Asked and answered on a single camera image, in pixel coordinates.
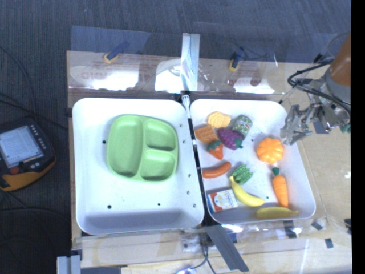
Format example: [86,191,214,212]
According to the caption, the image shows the green pea pods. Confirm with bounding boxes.
[230,164,254,186]

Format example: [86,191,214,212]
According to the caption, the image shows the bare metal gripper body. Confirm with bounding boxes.
[302,94,351,131]

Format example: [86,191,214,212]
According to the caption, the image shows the orange waffle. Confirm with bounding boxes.
[194,124,220,145]

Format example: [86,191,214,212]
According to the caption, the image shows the white and red carton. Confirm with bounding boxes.
[206,189,239,213]

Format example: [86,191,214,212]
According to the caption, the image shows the orange pumpkin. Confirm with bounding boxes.
[255,137,285,164]

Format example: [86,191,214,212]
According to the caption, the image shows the white plastic tray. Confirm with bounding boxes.
[71,97,205,236]
[189,98,317,225]

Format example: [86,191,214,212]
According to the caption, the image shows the red strawberry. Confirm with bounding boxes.
[206,140,224,160]

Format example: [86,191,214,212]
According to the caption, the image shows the yellow banana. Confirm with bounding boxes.
[255,206,299,220]
[229,175,266,208]

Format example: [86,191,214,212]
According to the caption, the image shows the orange sausage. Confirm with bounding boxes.
[202,161,232,179]

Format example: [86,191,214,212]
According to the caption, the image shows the brown cardboard board red print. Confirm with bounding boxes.
[66,50,352,269]

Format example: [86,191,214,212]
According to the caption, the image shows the purple grapes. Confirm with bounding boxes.
[217,127,244,151]

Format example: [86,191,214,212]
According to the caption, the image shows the yellow ridged biscuit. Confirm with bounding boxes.
[207,111,232,129]

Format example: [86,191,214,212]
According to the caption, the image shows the orange carrot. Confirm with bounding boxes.
[271,167,290,208]

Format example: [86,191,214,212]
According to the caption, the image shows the green can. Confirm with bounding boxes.
[231,115,253,139]

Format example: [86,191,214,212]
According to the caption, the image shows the green divided plate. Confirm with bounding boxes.
[106,114,180,182]

